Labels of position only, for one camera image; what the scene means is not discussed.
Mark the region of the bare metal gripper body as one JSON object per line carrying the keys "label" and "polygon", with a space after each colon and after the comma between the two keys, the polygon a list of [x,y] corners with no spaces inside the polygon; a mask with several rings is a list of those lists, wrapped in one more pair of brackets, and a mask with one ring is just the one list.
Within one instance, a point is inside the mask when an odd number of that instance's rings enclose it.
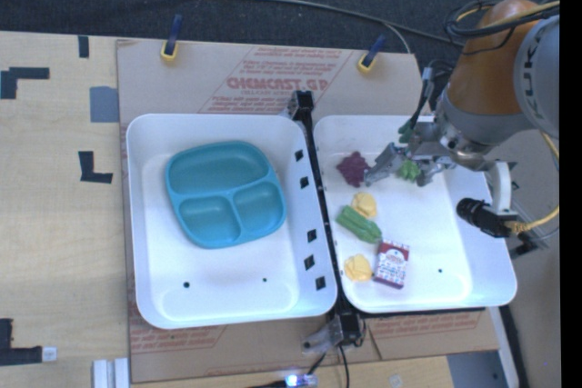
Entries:
{"label": "bare metal gripper body", "polygon": [[417,162],[455,164],[481,172],[495,165],[486,159],[490,150],[490,146],[465,137],[449,122],[421,122],[410,136],[406,155]]}

